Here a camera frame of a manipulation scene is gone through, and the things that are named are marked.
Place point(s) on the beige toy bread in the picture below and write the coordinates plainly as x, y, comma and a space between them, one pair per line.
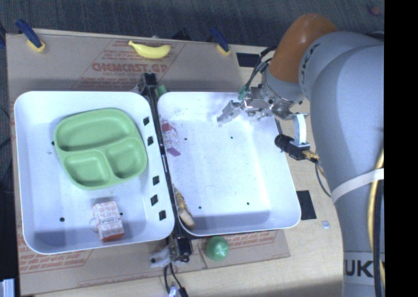
184, 211

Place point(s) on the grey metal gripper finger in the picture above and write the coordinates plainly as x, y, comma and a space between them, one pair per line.
232, 115
228, 109

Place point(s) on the black cylinder on white bracket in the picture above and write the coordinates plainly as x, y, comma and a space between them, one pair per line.
290, 145

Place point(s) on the white plastic tray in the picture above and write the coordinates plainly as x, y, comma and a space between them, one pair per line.
228, 178
42, 211

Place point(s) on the yellow banana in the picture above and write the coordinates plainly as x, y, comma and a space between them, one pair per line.
150, 51

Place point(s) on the green divided plate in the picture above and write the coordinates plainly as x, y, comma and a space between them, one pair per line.
98, 145

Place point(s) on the green round toy fruit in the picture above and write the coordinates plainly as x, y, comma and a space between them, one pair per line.
217, 249

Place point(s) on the orange and white carton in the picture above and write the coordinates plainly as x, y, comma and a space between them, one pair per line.
109, 222

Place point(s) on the red and white carton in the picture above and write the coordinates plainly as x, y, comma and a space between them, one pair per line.
170, 137

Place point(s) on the brown cardboard board red print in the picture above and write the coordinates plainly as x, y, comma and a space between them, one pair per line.
202, 60

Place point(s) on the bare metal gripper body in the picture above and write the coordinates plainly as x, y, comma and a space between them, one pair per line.
261, 101

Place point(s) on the thin black and white rod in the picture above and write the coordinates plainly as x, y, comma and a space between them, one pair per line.
163, 158

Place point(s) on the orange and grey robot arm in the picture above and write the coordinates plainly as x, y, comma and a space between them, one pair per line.
346, 100

